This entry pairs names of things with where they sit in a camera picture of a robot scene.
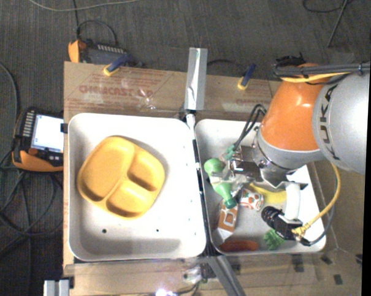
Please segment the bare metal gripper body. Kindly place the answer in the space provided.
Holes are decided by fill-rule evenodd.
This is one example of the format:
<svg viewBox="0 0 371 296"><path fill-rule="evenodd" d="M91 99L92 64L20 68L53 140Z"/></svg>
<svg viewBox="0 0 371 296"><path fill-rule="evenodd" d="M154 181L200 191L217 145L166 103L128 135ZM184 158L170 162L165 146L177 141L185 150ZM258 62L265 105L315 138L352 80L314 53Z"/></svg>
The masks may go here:
<svg viewBox="0 0 371 296"><path fill-rule="evenodd" d="M231 170L246 176L256 186L265 189L286 189L290 184L298 184L300 190L308 183L289 181L288 175L296 169L287 169L271 161L258 146L242 146L231 159Z"/></svg>

